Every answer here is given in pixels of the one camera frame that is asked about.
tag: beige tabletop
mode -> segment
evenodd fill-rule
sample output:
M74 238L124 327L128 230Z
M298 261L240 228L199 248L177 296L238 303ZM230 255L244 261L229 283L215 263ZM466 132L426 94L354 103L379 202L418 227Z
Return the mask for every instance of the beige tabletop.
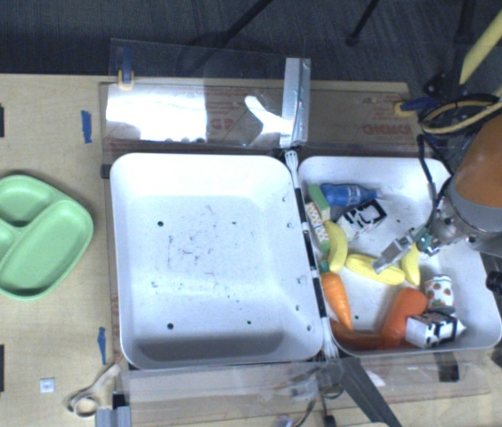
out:
M106 77L0 75L5 137L0 138L0 178L26 173L47 181L92 215L93 240L75 269L50 294L19 302L0 294L0 344L5 349L0 426L86 426L93 418L70 413L69 396L94 382L107 368L97 343L107 331L107 360L113 358L109 257L102 161L99 85ZM81 111L92 116L92 142L85 143ZM55 391L40 392L40 380L54 378ZM392 404L404 425L502 426L502 372L486 362L486 391L469 397ZM110 403L111 387L100 395ZM368 422L357 408L334 412L339 425ZM138 423L150 425L150 422ZM272 418L201 423L242 427L273 425ZM320 426L311 416L304 426Z

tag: banana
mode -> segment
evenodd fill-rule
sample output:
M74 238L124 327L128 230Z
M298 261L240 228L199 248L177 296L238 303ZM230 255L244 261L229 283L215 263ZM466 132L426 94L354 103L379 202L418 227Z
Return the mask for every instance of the banana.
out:
M380 273L376 273L372 267L372 262L375 260L376 258L365 254L350 254L346 259L346 268L364 277L372 278L388 285L399 285L403 282L405 272L398 267L390 266Z
M419 250L413 242L409 251L401 259L401 268L405 272L405 279L409 283L419 286L421 283L421 271L419 270Z
M324 222L324 228L330 238L330 252L328 265L331 272L338 272L343 268L348 256L348 239L340 226L331 221Z

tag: strawberry patterned cup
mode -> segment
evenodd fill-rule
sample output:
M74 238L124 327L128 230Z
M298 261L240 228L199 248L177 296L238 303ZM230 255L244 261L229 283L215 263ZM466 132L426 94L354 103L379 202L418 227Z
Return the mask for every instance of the strawberry patterned cup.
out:
M447 314L455 312L455 296L452 281L446 275L435 275L425 281L427 310Z

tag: orange carrot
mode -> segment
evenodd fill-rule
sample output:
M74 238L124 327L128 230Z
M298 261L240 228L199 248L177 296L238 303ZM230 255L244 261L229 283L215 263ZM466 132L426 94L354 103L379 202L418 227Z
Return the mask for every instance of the orange carrot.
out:
M427 307L427 298L416 289L405 287L397 294L393 306L387 314L380 335L384 339L383 348L397 348L405 338L408 318L420 315Z
M354 332L333 319L330 319L330 327L332 335L347 348L370 351L381 348L384 343L384 338L380 334Z
M338 274L326 272L322 276L322 290L330 307L335 312L340 322L348 329L353 331L352 313L350 312L350 303L344 283Z

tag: toy banana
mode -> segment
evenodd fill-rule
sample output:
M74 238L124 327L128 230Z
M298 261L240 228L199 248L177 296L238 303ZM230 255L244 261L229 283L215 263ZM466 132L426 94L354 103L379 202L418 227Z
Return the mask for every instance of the toy banana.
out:
M401 259L401 269L405 272L405 279L409 283L419 286L421 283L421 271L419 270L419 250L414 242L409 251Z
M343 268L346 257L348 256L348 239L342 228L334 222L324 222L324 228L330 238L328 266L331 272L338 272Z
M379 274L372 267L372 262L376 258L366 256L365 254L350 254L346 259L346 268L356 272L364 277L372 278L377 281L387 283L388 285L399 285L405 279L405 272L398 267L389 266L383 269Z

